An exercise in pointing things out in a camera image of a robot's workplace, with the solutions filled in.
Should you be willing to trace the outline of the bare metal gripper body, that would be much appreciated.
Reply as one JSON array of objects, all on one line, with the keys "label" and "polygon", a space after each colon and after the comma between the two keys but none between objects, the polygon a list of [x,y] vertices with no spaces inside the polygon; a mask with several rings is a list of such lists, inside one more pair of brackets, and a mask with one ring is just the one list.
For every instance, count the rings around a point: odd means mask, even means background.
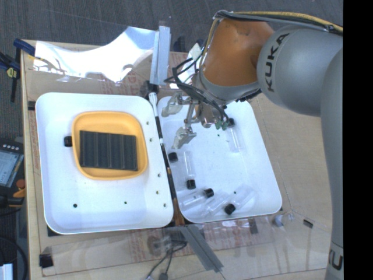
[{"label": "bare metal gripper body", "polygon": [[224,111],[216,104],[200,101],[195,106],[196,118],[203,128],[222,128],[224,124]]}]

